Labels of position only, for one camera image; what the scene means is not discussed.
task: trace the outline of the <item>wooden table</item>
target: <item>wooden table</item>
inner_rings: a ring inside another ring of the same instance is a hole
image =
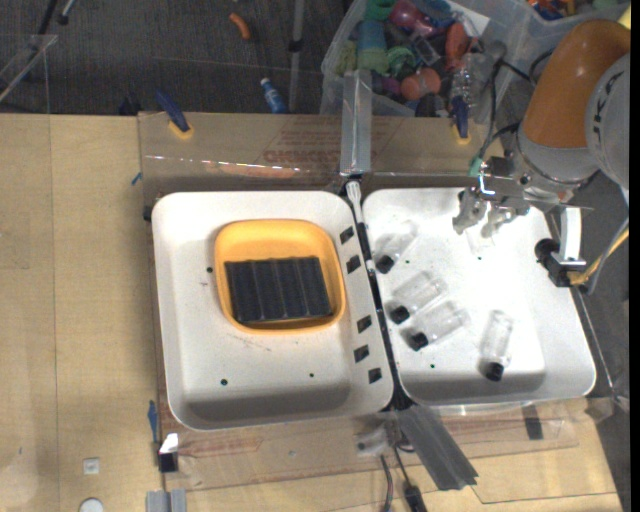
[[[88,497],[143,511],[162,488],[137,130],[126,117],[0,116],[0,511],[75,511]],[[584,402],[568,409],[576,446],[476,458],[474,488],[438,492],[411,467],[429,510],[620,510]],[[188,510],[373,512],[384,489],[374,470],[190,492]]]

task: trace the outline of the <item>black bottle cap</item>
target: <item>black bottle cap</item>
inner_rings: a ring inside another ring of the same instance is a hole
[[[416,352],[421,348],[426,347],[429,344],[429,338],[423,332],[419,332],[411,336],[411,340],[409,342],[409,346],[415,350]]]
[[[409,314],[409,310],[407,308],[405,308],[404,306],[398,306],[391,312],[389,316],[395,323],[401,324],[411,315]]]
[[[485,373],[484,376],[493,382],[500,382],[502,380],[503,373],[504,366],[500,363],[489,363],[487,366],[487,373]]]
[[[386,274],[387,272],[389,272],[389,270],[391,270],[394,264],[395,261],[393,261],[390,256],[385,255],[376,262],[376,268],[380,273]]]

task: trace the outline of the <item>blue marker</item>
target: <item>blue marker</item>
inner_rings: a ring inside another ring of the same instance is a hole
[[[287,104],[278,92],[278,90],[271,84],[271,80],[263,78],[260,81],[260,85],[264,89],[264,97],[271,108],[271,112],[274,114],[286,114],[289,112]]]

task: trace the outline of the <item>gray floor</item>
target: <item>gray floor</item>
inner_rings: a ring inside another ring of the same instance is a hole
[[[34,33],[46,0],[1,0],[0,34]],[[306,2],[305,41],[298,90],[301,113],[317,113],[322,94],[322,59],[343,16],[342,0]],[[55,20],[59,40],[48,54],[53,113],[114,115],[135,96],[156,110],[155,91],[168,92],[184,110],[269,112],[260,79],[269,76],[286,97],[294,0],[77,0],[70,24]],[[250,24],[254,40],[244,42],[228,20],[230,12]],[[0,59],[11,54],[0,45]],[[16,111],[46,111],[41,70],[25,79],[10,98]],[[518,120],[524,98],[514,100],[499,125]],[[584,256],[592,261],[607,245],[628,206],[620,190],[598,175],[575,201],[594,208],[585,219]],[[629,251],[618,251],[584,302],[598,370],[593,397],[629,399]],[[618,405],[598,428],[625,510],[630,510],[630,417]]]

